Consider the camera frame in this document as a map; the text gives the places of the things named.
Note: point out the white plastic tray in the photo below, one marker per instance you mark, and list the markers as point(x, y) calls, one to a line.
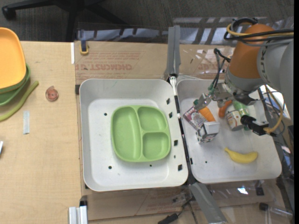
point(98, 167)
point(217, 169)

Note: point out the white carton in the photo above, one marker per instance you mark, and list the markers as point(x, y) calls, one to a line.
point(209, 130)

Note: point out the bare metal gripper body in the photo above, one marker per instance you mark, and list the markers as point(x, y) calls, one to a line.
point(224, 92)

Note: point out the green divided plate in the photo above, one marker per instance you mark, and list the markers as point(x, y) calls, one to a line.
point(126, 134)

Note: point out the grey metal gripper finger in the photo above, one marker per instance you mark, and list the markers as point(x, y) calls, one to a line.
point(202, 101)
point(219, 104)

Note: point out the pink and white packet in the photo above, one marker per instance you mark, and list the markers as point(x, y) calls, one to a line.
point(194, 118)

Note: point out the yellow banana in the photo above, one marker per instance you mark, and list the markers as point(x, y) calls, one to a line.
point(243, 157)

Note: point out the green bottle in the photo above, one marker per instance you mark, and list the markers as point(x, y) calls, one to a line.
point(241, 107)

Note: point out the orange divided plate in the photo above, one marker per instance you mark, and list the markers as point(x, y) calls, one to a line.
point(10, 59)

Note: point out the brown cardboard board red print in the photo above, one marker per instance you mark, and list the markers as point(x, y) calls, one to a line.
point(116, 62)

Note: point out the black office chair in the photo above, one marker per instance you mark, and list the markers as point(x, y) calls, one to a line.
point(70, 1)

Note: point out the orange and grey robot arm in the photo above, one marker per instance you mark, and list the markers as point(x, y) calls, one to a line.
point(247, 55)

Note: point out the green bean pod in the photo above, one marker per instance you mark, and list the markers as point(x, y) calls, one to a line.
point(22, 100)

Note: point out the pink doughnut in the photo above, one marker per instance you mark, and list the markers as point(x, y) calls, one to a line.
point(51, 94)

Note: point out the orange carrot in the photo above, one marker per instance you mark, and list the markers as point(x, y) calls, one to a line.
point(207, 114)

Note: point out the white printed can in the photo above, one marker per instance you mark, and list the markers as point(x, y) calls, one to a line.
point(233, 121)

